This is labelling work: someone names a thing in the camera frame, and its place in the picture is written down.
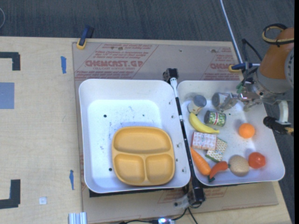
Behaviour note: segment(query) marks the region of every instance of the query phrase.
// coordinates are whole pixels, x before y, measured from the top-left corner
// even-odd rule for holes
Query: clamp
[[[86,38],[91,38],[93,36],[94,28],[85,25],[81,38],[77,42],[77,48],[83,50],[86,46]]]
[[[248,62],[248,69],[252,67],[252,63],[249,63]],[[242,69],[242,70],[245,70],[246,69],[246,63],[240,63],[240,64],[237,64],[237,65],[229,65],[228,66],[228,71],[231,72],[231,73],[238,73],[239,70]]]

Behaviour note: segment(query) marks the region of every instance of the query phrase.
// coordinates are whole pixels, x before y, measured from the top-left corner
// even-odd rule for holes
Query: wooden table
[[[80,176],[74,175],[74,190],[69,179],[70,170],[80,173],[73,42],[77,39],[0,38],[1,52],[21,55],[21,71],[12,71],[11,59],[0,59],[0,82],[14,83],[14,109],[0,109],[0,200],[9,198],[11,180],[21,180],[21,203],[0,209],[1,223],[62,224],[69,213],[83,211]],[[61,56],[66,58],[66,73]],[[195,218],[210,224],[289,224],[279,184],[273,185],[278,205],[200,213]],[[46,205],[40,205],[40,197],[47,197]],[[176,223],[194,222],[185,215]]]

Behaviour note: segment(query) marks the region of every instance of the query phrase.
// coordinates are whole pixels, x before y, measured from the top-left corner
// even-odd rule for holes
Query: carrot
[[[211,167],[208,162],[199,154],[197,153],[192,147],[190,147],[191,156],[195,166],[198,168],[199,172],[202,175],[209,175],[211,172]]]
[[[225,171],[226,169],[228,169],[227,162],[220,161],[220,162],[216,163],[211,169],[209,179],[212,179],[215,176],[215,174],[218,173],[219,171]]]

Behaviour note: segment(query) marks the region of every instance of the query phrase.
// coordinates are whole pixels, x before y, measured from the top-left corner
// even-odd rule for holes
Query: yellow divided plate
[[[131,126],[116,131],[112,160],[117,177],[130,185],[162,185],[175,171],[172,141],[156,127]]]

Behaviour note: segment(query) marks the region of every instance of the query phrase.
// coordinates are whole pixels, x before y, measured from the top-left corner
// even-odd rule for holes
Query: blue tape
[[[70,171],[71,189],[74,190],[74,171]]]
[[[0,82],[0,109],[14,109],[14,83]]]
[[[61,56],[61,68],[62,68],[62,73],[66,73],[66,58],[64,56]]]

